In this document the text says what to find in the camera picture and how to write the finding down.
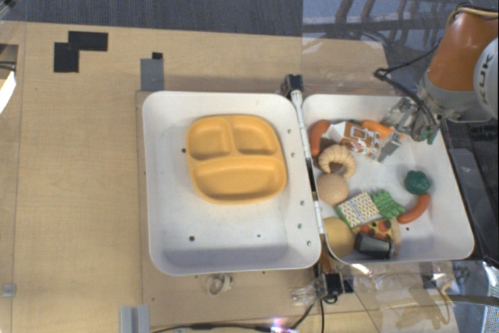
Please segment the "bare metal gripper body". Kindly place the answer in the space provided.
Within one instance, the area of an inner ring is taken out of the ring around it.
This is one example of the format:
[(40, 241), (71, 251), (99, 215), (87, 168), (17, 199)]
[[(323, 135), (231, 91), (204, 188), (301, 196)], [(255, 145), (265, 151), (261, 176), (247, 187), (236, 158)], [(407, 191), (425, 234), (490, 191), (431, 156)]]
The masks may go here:
[(435, 114), (425, 104), (417, 104), (409, 97), (401, 97), (391, 107), (385, 124), (414, 141), (434, 141), (437, 136)]

